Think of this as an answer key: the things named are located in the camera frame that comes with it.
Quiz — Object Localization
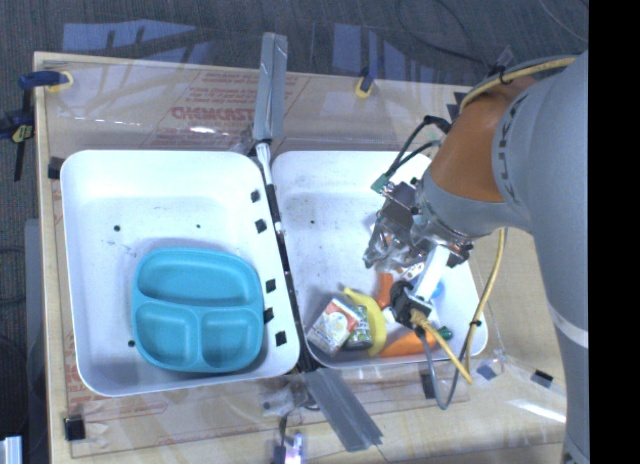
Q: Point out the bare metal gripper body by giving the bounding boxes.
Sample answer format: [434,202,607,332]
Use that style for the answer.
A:
[375,179,474,267]

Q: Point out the orange sausage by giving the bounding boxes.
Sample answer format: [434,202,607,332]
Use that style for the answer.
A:
[374,271,396,310]

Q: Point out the white plastic tray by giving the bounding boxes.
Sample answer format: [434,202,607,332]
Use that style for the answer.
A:
[59,149,302,398]
[269,150,489,371]

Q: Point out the yellow banana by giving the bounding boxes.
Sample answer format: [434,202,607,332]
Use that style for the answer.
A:
[342,286,389,358]

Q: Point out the green can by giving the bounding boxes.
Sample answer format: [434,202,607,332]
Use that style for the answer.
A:
[342,304,375,352]

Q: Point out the orange carrot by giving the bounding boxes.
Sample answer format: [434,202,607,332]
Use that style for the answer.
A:
[377,325,454,359]

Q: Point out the white and orange carton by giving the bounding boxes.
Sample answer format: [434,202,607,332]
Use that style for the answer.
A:
[305,296,361,357]

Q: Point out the blue divided plate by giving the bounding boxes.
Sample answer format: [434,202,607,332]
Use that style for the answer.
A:
[130,246,267,375]

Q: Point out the brown cardboard board red print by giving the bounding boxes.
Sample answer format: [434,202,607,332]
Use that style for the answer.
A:
[32,51,569,461]

